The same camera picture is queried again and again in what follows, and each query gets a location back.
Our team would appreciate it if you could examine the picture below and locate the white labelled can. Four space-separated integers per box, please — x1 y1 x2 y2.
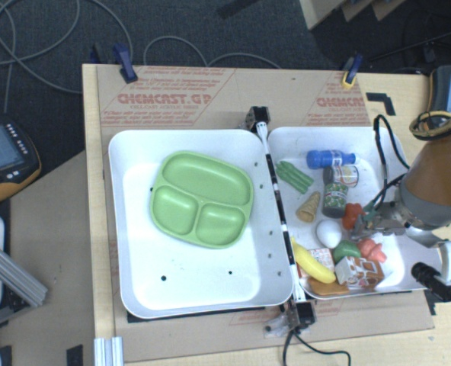
322 164 360 187

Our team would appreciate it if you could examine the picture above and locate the tan ice cream cone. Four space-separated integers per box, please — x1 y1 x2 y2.
295 191 322 223

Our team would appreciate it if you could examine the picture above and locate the white and orange carton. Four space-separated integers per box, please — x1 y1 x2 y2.
334 255 385 291

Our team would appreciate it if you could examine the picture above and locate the small orange packet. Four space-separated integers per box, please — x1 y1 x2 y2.
308 247 336 275

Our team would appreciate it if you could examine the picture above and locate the white plastic tray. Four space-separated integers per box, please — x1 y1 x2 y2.
107 129 296 319
266 126 446 301

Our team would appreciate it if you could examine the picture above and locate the black cylinder on white bracket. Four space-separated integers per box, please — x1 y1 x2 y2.
411 239 451 303

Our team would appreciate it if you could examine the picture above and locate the green labelled can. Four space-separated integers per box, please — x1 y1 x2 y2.
321 181 350 220

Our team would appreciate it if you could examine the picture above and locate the thin black and white rod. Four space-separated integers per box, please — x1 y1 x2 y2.
256 121 307 303

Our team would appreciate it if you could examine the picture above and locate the yellow banana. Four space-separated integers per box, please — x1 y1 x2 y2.
290 236 337 285

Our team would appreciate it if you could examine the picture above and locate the pink toy ice cream swirl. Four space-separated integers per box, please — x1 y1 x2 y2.
357 237 388 264

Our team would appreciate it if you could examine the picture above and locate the green divided plate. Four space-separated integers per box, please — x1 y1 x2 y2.
149 149 255 250

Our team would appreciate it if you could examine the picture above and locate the green toy pepper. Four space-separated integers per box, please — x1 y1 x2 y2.
331 239 363 265

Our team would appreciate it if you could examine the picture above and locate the blue bottle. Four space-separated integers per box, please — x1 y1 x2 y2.
305 149 362 170

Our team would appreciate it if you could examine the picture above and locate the green beans bunch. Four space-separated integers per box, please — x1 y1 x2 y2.
274 160 315 195

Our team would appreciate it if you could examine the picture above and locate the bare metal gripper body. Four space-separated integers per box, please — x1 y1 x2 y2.
365 201 440 249

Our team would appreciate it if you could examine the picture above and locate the white egg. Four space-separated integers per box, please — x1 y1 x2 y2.
315 219 344 249

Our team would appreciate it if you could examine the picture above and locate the brown cardboard board red print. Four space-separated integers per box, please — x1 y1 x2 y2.
95 65 437 362

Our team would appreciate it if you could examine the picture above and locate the orange flat biscuit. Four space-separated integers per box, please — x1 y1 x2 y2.
306 276 350 297

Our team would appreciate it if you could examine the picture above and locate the red-orange toy pepper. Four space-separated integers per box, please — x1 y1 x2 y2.
341 202 366 231

